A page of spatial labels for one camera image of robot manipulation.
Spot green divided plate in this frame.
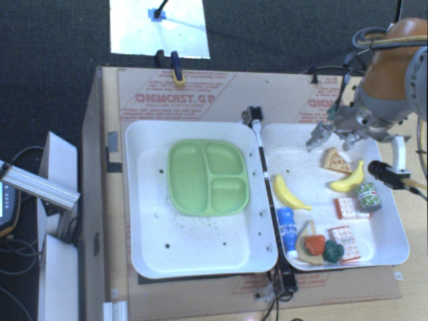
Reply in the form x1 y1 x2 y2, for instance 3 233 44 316
166 138 251 217

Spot black cylinder on white bracket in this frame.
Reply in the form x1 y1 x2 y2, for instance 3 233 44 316
367 135 412 191

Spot red and white carton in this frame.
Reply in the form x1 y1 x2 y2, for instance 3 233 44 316
334 197 371 220
328 225 362 263

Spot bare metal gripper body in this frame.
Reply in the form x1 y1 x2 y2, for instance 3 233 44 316
328 104 411 144

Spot yellow banana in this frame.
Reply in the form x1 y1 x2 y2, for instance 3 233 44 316
329 159 365 193
273 174 313 211

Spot blue and white bottle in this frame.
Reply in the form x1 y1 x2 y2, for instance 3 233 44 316
276 207 299 259

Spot white plastic tray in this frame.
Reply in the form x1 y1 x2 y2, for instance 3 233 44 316
260 122 411 272
124 119 279 280

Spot green broccoli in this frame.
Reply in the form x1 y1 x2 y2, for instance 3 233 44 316
322 239 345 263

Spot thin black and white rod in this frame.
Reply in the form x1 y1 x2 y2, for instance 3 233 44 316
252 120 289 274

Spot pizza slice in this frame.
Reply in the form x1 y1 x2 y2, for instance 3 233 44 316
322 146 354 175

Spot brown cardboard board red print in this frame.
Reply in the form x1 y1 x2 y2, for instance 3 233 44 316
117 68 401 307

